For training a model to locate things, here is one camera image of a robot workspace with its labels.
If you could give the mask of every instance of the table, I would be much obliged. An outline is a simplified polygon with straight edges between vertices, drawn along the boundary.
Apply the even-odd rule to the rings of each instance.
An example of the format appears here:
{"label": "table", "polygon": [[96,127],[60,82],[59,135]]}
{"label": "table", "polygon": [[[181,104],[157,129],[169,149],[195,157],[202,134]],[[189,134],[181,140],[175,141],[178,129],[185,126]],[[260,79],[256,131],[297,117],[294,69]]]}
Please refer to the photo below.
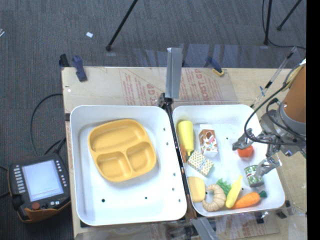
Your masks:
{"label": "table", "polygon": [[[276,70],[276,68],[224,68],[224,76],[219,77],[210,68],[182,68],[180,97],[177,102],[193,101],[195,105],[202,105],[215,100],[217,104],[239,102],[249,106],[258,96],[260,86],[264,87]],[[92,239],[93,237],[99,239],[100,235],[105,239],[106,234],[116,238],[124,232],[124,225],[81,227],[76,212],[76,204],[72,202],[72,200],[75,200],[75,184],[70,121],[68,119],[71,111],[80,105],[155,106],[160,94],[165,92],[166,68],[84,67],[84,71],[88,80],[80,82],[74,67],[61,69],[73,235],[77,240]],[[289,69],[281,71],[268,90],[266,97],[269,97],[282,86],[282,82],[289,71]],[[286,92],[281,92],[277,95],[277,98],[281,101],[285,95]],[[265,111],[263,108],[257,114],[258,117]],[[243,228],[243,225],[239,226],[239,218],[234,218],[232,226],[230,224],[230,227],[226,227],[224,232],[219,233],[217,229],[218,236],[220,234],[223,239],[244,237],[254,237],[254,239],[283,239],[288,237],[290,239],[307,239],[307,218],[305,216],[305,211],[307,211],[306,159],[299,153],[291,157],[285,157],[279,152],[278,156],[282,162],[282,166],[277,168],[278,174],[285,190],[286,199],[290,201],[291,206],[288,209],[265,213],[267,217],[269,216],[268,221],[270,222],[265,224],[270,224],[270,226],[264,228],[262,232],[260,228],[255,228],[257,225]],[[168,237],[168,228],[163,223],[128,226],[125,233],[128,232],[135,232],[148,239],[157,240]],[[200,239],[200,237],[195,234],[192,239]]]}

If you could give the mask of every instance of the yellow divided plate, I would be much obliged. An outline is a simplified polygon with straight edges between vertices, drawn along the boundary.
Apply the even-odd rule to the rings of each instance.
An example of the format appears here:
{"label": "yellow divided plate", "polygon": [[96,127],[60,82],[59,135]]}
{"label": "yellow divided plate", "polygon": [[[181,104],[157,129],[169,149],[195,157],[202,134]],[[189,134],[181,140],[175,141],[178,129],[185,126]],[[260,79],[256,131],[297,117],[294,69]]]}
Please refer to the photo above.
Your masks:
{"label": "yellow divided plate", "polygon": [[145,128],[133,119],[119,119],[93,128],[88,144],[97,169],[112,182],[143,175],[157,161]]}

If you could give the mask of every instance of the black pole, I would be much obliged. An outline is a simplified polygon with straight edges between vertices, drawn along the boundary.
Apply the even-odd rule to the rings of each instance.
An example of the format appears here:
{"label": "black pole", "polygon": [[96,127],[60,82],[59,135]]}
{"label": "black pole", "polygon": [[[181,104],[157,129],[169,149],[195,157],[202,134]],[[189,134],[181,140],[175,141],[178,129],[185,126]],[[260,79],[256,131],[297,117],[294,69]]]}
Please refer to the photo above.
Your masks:
{"label": "black pole", "polygon": [[277,30],[281,30],[282,26],[286,23],[287,19],[289,19],[290,15],[294,12],[294,10],[297,8],[297,6],[300,4],[301,0],[298,0],[294,7],[291,9],[291,11],[288,13],[288,15],[285,17],[285,19],[282,21],[282,23],[276,28]]}
{"label": "black pole", "polygon": [[269,0],[269,6],[268,6],[268,15],[266,18],[266,28],[265,28],[265,37],[264,37],[264,44],[267,46],[269,43],[268,35],[269,35],[269,25],[270,25],[270,15],[271,15],[271,6],[272,6],[272,0]]}
{"label": "black pole", "polygon": [[133,10],[133,8],[135,7],[136,3],[138,0],[134,0],[129,8],[129,10],[126,12],[126,15],[124,16],[123,20],[121,21],[118,29],[116,30],[116,32],[114,33],[111,41],[109,42],[109,44],[105,47],[105,49],[110,52],[111,51],[111,45],[114,43],[115,39],[117,38],[117,35],[119,34],[121,28],[123,27],[123,25],[125,24],[127,18],[129,17],[131,11]]}

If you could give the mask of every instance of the beige cruller donut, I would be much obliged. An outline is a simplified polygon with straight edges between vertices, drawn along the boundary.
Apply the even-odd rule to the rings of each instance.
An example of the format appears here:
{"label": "beige cruller donut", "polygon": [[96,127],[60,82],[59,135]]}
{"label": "beige cruller donut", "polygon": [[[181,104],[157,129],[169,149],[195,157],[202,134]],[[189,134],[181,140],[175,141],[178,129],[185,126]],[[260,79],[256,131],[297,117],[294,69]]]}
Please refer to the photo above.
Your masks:
{"label": "beige cruller donut", "polygon": [[203,208],[208,212],[214,212],[223,207],[226,203],[226,194],[218,184],[211,184],[206,188],[206,191],[213,191],[213,199],[211,203],[206,200],[202,201]]}

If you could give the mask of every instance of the white tray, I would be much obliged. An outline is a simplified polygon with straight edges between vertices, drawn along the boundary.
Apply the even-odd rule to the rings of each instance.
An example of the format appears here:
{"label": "white tray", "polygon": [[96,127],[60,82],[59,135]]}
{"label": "white tray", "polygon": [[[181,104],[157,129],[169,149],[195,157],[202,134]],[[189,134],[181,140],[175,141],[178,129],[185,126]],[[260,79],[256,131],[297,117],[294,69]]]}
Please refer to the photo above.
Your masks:
{"label": "white tray", "polygon": [[[144,175],[111,182],[99,173],[88,146],[96,126],[134,119],[155,148],[156,165]],[[76,211],[91,226],[173,221],[187,211],[179,161],[167,113],[157,106],[81,105],[70,115]]]}
{"label": "white tray", "polygon": [[[181,105],[173,110],[173,123],[176,126],[180,121],[190,120],[193,123],[194,148],[200,150],[198,141],[200,133],[200,124],[211,124],[215,131],[218,145],[218,154],[210,158],[214,166],[207,176],[203,176],[187,163],[184,164],[187,177],[197,176],[204,180],[205,186],[215,184],[220,178],[228,184],[235,182],[239,175],[242,175],[239,197],[249,192],[267,193],[267,198],[261,198],[255,206],[229,209],[225,206],[218,211],[208,212],[202,207],[201,202],[192,203],[194,209],[206,217],[230,215],[245,212],[255,212],[262,210],[272,210],[281,207],[285,202],[285,192],[281,185],[279,175],[276,169],[271,170],[263,176],[264,185],[259,187],[249,187],[244,168],[250,165],[257,165],[266,158],[267,145],[254,142],[253,156],[250,158],[240,158],[238,152],[232,150],[232,144],[244,133],[244,126],[252,114],[253,109],[247,105]],[[257,136],[262,129],[255,114],[249,121],[247,128],[252,128],[252,132]],[[206,195],[206,201],[211,203],[213,199],[212,191]]]}

